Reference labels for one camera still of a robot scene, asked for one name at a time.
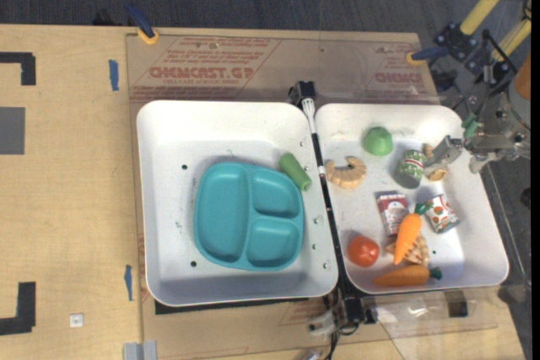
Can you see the white can with orange print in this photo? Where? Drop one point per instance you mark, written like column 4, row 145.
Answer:
column 441, row 215

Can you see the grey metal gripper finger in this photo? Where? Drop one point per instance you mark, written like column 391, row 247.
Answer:
column 478, row 164
column 448, row 150

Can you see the brown cardboard board red print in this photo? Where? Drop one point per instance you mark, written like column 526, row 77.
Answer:
column 211, row 67

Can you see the thin black and white rod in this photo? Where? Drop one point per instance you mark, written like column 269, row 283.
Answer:
column 320, row 164

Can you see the red toy tomato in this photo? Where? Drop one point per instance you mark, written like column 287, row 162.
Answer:
column 363, row 251

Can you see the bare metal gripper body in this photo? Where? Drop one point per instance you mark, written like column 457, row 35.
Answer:
column 495, row 135

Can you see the beige toy biscuit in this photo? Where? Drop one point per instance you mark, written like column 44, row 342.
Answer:
column 436, row 174

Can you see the green and white can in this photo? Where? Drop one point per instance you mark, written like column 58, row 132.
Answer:
column 410, row 168

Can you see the red and white carton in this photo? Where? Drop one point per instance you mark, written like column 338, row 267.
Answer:
column 390, row 210

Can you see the orange toy carrot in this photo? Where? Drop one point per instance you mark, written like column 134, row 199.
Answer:
column 405, row 276
column 407, row 234

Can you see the teal divided plate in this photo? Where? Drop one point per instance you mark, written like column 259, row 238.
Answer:
column 223, row 211

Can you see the white plastic tray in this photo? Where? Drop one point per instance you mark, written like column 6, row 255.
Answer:
column 472, row 248
column 177, row 130

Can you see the beige toy croissant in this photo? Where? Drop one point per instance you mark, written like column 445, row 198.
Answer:
column 352, row 177

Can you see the beige toy waffle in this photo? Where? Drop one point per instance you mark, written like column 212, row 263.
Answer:
column 419, row 253

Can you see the green toy cucumber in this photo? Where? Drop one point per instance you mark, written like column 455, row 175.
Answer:
column 295, row 171

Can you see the green dome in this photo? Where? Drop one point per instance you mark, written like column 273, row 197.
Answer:
column 378, row 140

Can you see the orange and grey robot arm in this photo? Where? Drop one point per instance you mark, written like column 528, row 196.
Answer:
column 524, row 80

